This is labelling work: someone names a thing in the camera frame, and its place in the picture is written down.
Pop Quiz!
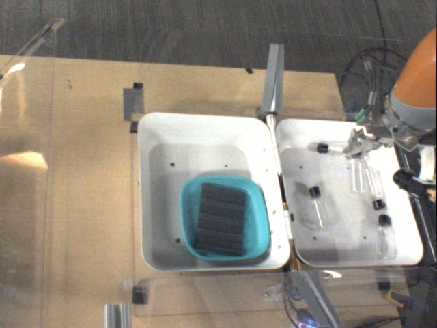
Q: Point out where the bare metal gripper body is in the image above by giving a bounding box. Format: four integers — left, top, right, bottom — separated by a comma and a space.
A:
362, 115, 428, 152

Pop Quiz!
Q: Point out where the black cylinder on white bracket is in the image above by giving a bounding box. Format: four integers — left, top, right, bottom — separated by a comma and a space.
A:
392, 145, 437, 197

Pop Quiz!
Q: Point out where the black ribbed foam block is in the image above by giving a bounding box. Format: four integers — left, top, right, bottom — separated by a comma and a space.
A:
193, 182, 249, 257

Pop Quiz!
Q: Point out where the white plastic tray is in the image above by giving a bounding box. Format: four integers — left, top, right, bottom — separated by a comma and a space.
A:
137, 111, 292, 272
274, 118, 425, 268

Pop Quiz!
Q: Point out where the clear plastic bottle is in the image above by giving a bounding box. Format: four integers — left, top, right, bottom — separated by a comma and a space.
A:
348, 156, 365, 194

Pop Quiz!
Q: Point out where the clear bottle with black cap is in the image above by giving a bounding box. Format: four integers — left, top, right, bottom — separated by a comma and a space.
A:
308, 185, 329, 231
316, 141, 346, 155
376, 213, 397, 261
365, 168, 387, 212

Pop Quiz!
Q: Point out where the teal plastic bowl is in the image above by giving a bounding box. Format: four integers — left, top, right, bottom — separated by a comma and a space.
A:
180, 176, 272, 263

